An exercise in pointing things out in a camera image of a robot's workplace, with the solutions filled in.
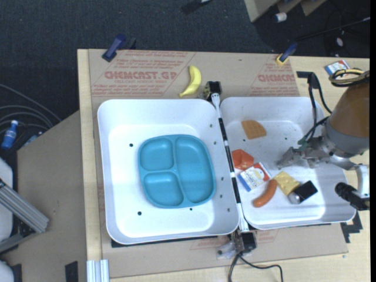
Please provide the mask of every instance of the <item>blue bottle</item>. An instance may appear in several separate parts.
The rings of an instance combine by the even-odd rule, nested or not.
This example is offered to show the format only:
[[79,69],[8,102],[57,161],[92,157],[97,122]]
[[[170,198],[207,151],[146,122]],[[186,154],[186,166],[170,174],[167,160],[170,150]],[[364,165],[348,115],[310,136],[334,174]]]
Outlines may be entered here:
[[5,132],[4,140],[1,143],[1,148],[3,148],[3,150],[8,150],[12,147],[17,137],[17,126],[18,126],[18,121],[12,120],[11,127]]

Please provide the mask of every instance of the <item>banana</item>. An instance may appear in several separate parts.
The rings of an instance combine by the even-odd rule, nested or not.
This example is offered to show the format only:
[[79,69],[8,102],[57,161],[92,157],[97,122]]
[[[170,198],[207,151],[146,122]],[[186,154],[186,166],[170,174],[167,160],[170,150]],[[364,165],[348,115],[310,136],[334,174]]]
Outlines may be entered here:
[[196,66],[189,66],[189,74],[190,82],[187,88],[179,94],[179,97],[195,94],[201,85],[201,72]]

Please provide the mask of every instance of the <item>cheese slice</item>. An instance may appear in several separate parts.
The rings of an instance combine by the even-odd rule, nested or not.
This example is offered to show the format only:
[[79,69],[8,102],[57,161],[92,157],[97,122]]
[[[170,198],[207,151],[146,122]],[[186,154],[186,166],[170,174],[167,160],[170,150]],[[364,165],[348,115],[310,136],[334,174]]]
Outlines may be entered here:
[[247,135],[248,139],[255,139],[266,136],[266,130],[261,123],[255,120],[245,120],[241,125]]
[[300,183],[297,182],[287,172],[280,172],[273,179],[277,181],[279,188],[286,196],[288,196],[300,185]]

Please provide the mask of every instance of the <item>dark carpet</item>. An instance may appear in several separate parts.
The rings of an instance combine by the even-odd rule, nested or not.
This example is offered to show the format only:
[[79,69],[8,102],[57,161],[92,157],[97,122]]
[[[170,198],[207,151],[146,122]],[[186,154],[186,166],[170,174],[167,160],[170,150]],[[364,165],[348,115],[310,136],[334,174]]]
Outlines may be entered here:
[[[118,33],[135,37],[136,49],[143,50],[280,53],[301,36],[370,16],[370,0],[328,0],[309,16],[297,6],[281,23],[271,20],[276,6],[251,23],[244,0],[212,0],[184,11],[189,5],[194,0],[0,0],[0,84],[64,119],[79,106],[77,49],[107,49]],[[337,35],[345,47],[333,52],[328,39]],[[295,54],[369,58],[370,22],[300,41]],[[0,107],[44,112],[5,88],[0,88],[0,98]],[[0,109],[0,132],[17,119],[15,112]]]

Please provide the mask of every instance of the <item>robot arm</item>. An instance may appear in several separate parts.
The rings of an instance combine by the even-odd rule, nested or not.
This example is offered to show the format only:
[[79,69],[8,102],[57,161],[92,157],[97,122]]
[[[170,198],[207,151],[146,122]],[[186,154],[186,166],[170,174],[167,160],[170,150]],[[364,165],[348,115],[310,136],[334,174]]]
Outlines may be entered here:
[[[308,76],[308,83],[318,80],[314,73]],[[337,79],[344,74],[356,75],[355,78]],[[329,117],[316,123],[300,141],[299,148],[290,147],[277,163],[278,168],[297,163],[305,159],[310,167],[320,162],[332,163],[345,170],[355,170],[358,177],[358,189],[345,183],[339,183],[336,193],[349,201],[357,210],[370,208],[370,184],[366,165],[355,164],[350,158],[361,155],[370,149],[370,72],[358,69],[339,70],[330,76],[334,86],[347,87]],[[319,137],[313,137],[314,129],[322,124]]]

